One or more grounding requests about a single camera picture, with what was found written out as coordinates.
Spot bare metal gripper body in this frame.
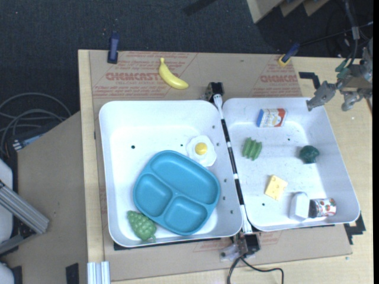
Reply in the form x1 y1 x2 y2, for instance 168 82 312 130
337 48 374 98

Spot blue white orange carton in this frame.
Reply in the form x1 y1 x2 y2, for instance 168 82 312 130
256 108 289 128

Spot dark green broccoli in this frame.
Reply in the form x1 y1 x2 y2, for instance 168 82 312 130
298 145 321 165

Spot white plastic tray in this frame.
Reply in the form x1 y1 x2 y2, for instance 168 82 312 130
98 99 244 247
221 96 361 233

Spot green pea pods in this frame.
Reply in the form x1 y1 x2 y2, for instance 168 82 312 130
242 137 263 161

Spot brown cardboard board red print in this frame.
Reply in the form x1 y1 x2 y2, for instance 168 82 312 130
88 50 354 282

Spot yellow cheese wedge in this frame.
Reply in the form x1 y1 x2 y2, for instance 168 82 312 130
264 174 289 202

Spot thin black and white rod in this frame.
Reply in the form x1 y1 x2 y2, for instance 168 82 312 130
213 94 253 234

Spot jar with strawberry print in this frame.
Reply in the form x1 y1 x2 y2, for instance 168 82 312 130
307 197 338 219

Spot small white carton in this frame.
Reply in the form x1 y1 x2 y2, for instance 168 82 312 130
288 191 311 220

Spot white and yellow fried egg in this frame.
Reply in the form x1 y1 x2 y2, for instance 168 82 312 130
186 134 218 168

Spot yellow banana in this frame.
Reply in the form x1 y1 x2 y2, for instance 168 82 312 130
158 57 190 90

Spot blue divided plate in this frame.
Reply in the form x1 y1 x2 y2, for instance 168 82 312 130
132 150 221 237

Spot light green grapes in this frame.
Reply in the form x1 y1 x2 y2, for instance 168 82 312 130
127 210 158 243

